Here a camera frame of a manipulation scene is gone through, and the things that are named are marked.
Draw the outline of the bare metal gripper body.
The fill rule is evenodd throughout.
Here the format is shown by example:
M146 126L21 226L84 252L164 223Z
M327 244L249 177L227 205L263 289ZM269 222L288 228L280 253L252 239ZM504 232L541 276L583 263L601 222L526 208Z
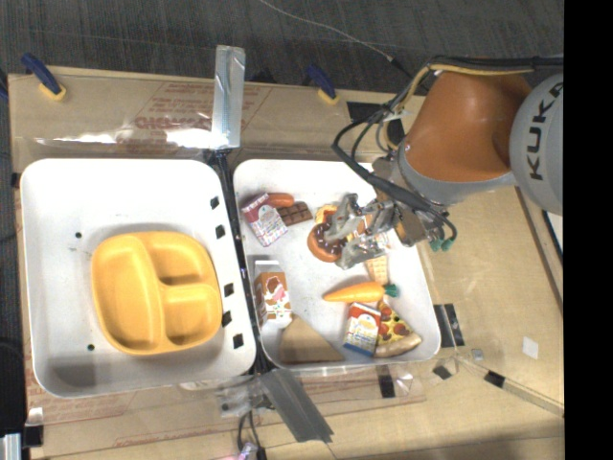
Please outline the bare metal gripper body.
M412 210L392 200L368 203L364 207L364 217L366 227L373 235L394 231L406 246L429 240L422 220Z

